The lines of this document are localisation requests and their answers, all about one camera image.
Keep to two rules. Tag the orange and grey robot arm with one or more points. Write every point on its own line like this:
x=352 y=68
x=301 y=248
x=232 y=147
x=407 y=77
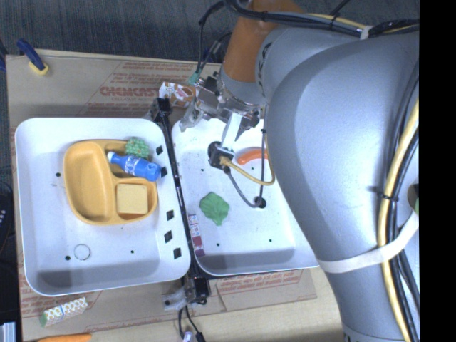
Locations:
x=331 y=127

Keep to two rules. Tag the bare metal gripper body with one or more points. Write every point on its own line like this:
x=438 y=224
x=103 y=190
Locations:
x=210 y=100

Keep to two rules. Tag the brown cardboard board red print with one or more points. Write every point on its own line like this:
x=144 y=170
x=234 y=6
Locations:
x=107 y=84

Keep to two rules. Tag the orange carrot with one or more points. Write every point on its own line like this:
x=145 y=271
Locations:
x=64 y=337

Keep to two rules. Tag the green grapes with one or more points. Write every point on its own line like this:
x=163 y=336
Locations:
x=137 y=147

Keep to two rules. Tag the black cylinder on white bracket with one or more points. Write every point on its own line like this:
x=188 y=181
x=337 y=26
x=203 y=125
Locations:
x=231 y=134

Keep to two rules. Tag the thin black rod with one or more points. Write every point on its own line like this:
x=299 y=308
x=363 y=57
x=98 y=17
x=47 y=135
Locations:
x=178 y=187

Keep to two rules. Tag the white plastic tray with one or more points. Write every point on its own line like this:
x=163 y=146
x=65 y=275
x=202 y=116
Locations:
x=249 y=226
x=46 y=198

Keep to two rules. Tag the purple and white small carton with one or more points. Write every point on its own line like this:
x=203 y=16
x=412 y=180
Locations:
x=196 y=235

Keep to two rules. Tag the orange green dotted white carton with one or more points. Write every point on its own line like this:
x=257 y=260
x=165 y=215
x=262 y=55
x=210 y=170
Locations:
x=64 y=311

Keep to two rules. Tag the green lettuce leaf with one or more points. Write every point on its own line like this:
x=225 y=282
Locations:
x=214 y=207

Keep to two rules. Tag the orange and white carton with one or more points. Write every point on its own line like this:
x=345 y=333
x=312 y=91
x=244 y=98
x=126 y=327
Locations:
x=174 y=93

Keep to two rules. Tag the orange divided plate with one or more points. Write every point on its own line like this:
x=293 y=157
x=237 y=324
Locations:
x=87 y=184

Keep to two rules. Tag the blue plastic bottle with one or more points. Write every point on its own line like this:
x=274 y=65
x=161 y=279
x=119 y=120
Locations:
x=137 y=166

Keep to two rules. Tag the orange sausage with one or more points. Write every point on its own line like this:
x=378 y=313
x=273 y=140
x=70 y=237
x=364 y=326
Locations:
x=247 y=155

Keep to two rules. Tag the yellow cube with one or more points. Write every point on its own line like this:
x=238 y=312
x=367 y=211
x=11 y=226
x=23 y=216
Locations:
x=132 y=199

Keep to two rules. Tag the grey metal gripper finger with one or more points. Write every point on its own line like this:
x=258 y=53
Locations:
x=249 y=124
x=189 y=120

